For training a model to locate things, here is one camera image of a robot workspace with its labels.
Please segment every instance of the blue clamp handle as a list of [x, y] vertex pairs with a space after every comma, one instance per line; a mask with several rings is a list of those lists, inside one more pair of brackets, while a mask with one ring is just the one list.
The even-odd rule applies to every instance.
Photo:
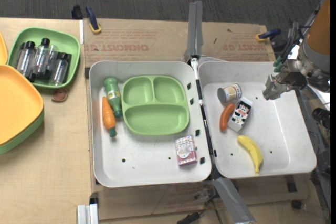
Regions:
[[98, 30], [99, 29], [98, 22], [91, 6], [86, 6], [85, 11], [87, 12], [88, 17], [90, 18], [90, 22], [94, 30]]
[[265, 32], [265, 33], [263, 33], [263, 34], [261, 34], [261, 35], [258, 35], [258, 37], [260, 38], [260, 39], [264, 39], [264, 38], [273, 38], [273, 37], [275, 37], [275, 36], [278, 36], [278, 35], [280, 35], [282, 33], [282, 31], [281, 31], [281, 29], [280, 28], [277, 28], [277, 29], [272, 29], [272, 30], [270, 30], [270, 31], [267, 31], [267, 32]]

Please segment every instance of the stack of plates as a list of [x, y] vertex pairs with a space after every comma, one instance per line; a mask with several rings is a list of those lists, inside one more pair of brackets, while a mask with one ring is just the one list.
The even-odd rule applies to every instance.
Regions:
[[6, 61], [0, 34], [0, 154], [29, 137], [44, 118], [40, 93], [15, 68], [5, 65]]

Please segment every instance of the tin can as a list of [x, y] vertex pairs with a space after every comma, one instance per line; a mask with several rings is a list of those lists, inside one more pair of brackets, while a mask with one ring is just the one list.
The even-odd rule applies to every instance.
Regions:
[[223, 88], [219, 88], [217, 90], [217, 96], [220, 102], [225, 103], [229, 102], [234, 99], [238, 99], [242, 97], [242, 91], [241, 87], [239, 84], [232, 84], [229, 86], [225, 86]]

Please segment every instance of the wooden table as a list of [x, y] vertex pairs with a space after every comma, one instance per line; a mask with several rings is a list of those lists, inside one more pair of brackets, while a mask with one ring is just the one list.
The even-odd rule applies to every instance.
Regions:
[[[0, 31], [10, 50], [18, 33], [30, 26], [69, 33], [80, 40], [77, 20], [0, 18]], [[85, 54], [63, 103], [52, 102], [52, 91], [39, 90], [44, 106], [43, 124], [25, 141], [0, 155], [0, 223], [76, 223], [76, 208], [88, 204], [92, 194]], [[316, 190], [303, 175], [311, 199]], [[293, 212], [290, 202], [249, 206], [258, 223], [324, 223], [320, 218]], [[226, 209], [220, 209], [223, 223], [233, 223]], [[176, 223], [186, 212], [102, 221], [102, 223]], [[196, 223], [217, 223], [214, 210], [206, 210]]]

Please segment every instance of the bottle label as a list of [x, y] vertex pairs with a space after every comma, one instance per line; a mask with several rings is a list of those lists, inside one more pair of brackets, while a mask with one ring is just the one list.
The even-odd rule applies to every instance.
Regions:
[[109, 91], [106, 95], [107, 95], [108, 100], [113, 99], [113, 98], [118, 98], [120, 97], [120, 91], [112, 90], [112, 91]]

